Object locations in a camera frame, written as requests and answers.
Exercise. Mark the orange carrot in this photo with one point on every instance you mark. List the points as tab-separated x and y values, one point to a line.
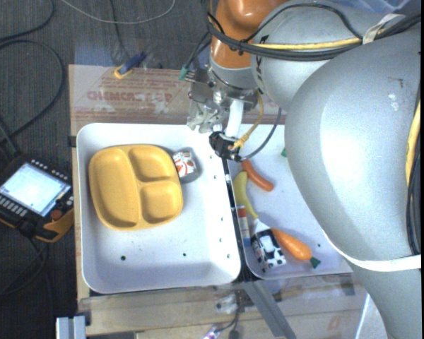
292	245

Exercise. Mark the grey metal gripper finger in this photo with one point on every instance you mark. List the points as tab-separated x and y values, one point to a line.
197	118
213	120

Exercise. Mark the red and white can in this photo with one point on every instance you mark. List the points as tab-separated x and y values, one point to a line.
184	164

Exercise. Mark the red and white packet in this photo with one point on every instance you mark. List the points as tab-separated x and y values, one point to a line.
243	221

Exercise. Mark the black cylinder on white bracket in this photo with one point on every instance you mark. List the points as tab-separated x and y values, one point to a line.
227	138

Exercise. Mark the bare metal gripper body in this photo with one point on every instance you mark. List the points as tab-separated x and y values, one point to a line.
212	89

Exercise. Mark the yellow banana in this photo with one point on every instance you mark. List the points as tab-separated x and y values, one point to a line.
243	193

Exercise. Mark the small green toy piece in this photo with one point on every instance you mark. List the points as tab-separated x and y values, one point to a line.
283	152

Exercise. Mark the white plastic tray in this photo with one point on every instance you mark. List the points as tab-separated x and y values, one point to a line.
155	249
289	210

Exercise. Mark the orange sausage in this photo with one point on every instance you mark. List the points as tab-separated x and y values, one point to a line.
257	176

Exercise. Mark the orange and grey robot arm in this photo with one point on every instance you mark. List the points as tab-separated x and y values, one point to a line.
342	125

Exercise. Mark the brown cardboard board red print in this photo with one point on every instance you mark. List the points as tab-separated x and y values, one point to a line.
127	94

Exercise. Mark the yellow divided plate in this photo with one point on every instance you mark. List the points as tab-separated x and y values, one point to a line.
135	186

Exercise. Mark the black and white milk carton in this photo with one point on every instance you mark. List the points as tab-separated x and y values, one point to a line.
267	248

